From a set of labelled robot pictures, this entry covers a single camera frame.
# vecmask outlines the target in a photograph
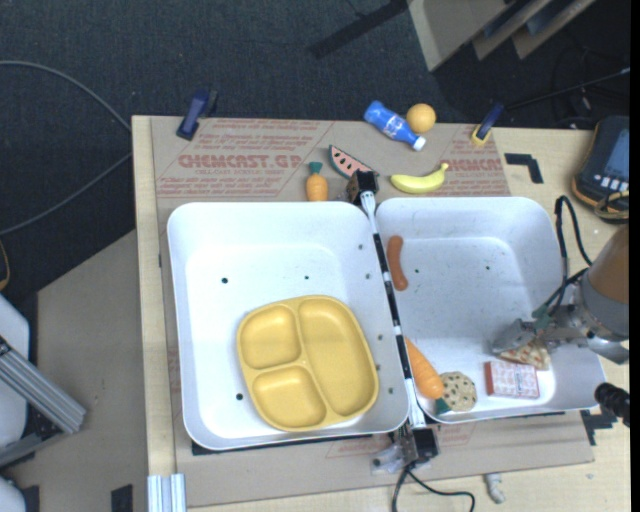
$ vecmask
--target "orange toy carrot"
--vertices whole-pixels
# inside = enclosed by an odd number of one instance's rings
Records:
[[[320,176],[322,164],[311,162],[309,164],[311,176],[307,178],[306,189],[309,201],[327,201],[329,199],[329,184],[324,176]]]
[[[391,272],[391,280],[393,286],[399,292],[406,290],[409,281],[402,272],[400,266],[400,250],[402,249],[403,240],[401,236],[393,235],[387,242],[387,260],[389,261],[389,271]]]
[[[407,344],[411,373],[413,373],[413,380],[418,391],[426,398],[433,400],[441,398],[444,393],[444,384],[440,375],[409,338],[405,337],[404,340]]]

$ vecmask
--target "dark carpet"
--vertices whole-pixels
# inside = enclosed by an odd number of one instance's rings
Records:
[[[40,2],[0,0],[0,240],[14,303],[135,227],[131,138],[107,108],[184,115],[218,92],[214,115],[361,119],[430,103],[440,122],[477,123],[491,105],[630,66],[630,0],[600,0],[531,56],[510,42],[483,61],[470,45],[434,72],[404,0]],[[498,126],[592,128],[628,115],[629,75],[509,109]],[[64,206],[61,202],[89,184]]]

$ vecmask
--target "toy banana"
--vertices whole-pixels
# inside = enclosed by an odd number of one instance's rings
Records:
[[[440,167],[426,176],[410,176],[408,174],[394,174],[391,184],[398,190],[408,194],[423,194],[439,189],[444,183],[444,173],[449,164],[442,163]]]

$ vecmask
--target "toy carrot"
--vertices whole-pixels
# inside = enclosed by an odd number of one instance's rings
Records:
[[[433,400],[442,398],[444,384],[442,383],[440,375],[438,375],[438,372],[431,366],[431,363],[422,355],[422,352],[418,350],[409,338],[405,337],[404,340],[407,344],[411,373],[413,373],[413,380],[418,391],[426,398]]]
[[[309,201],[327,201],[329,199],[329,184],[324,176],[320,176],[322,164],[310,162],[311,176],[307,178],[306,189]]]

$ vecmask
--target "water bottle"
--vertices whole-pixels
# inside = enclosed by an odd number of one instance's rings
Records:
[[[413,133],[406,120],[385,108],[379,101],[374,101],[369,105],[364,113],[364,120],[390,139],[406,142],[416,151],[420,151],[426,142],[424,137]]]

